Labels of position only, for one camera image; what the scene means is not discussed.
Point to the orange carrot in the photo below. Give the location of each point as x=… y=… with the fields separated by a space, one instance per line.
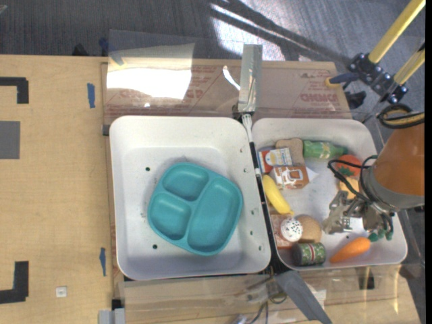
x=351 y=250

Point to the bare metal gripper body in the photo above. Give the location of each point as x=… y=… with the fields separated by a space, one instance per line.
x=371 y=218

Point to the tan round bread bun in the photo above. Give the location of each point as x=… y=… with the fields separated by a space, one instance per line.
x=311 y=228

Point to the green can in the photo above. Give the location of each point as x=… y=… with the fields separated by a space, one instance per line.
x=308 y=254

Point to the teal divided plate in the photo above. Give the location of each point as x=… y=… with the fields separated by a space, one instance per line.
x=216 y=208

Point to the white plastic tray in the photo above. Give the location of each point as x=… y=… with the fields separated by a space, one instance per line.
x=189 y=137
x=317 y=197

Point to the brown cardboard board red print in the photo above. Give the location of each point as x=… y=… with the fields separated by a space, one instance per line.
x=290 y=89

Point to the green bottle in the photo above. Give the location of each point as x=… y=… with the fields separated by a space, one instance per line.
x=320 y=150

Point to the tan bread slice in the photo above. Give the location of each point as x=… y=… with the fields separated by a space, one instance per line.
x=294 y=147

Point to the orange fruit with green leaf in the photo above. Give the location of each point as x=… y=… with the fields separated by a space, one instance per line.
x=349 y=165

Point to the orange and white carton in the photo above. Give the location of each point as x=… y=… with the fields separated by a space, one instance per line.
x=275 y=159

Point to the small white square block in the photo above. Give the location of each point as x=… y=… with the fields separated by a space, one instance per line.
x=61 y=291

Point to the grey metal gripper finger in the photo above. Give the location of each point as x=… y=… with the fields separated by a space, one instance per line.
x=332 y=223
x=338 y=202

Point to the white egg with black dots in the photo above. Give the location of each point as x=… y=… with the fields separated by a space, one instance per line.
x=291 y=229

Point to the yellow banana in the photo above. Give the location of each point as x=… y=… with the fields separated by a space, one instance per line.
x=275 y=196

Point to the yellow and black tripod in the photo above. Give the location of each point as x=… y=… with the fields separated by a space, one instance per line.
x=398 y=25

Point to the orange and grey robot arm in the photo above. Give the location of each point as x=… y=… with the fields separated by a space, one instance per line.
x=400 y=167

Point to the pale orange toy fruit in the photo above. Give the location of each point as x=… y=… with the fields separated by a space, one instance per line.
x=351 y=186

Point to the brown and white carton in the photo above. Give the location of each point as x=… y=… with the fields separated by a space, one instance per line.
x=291 y=177

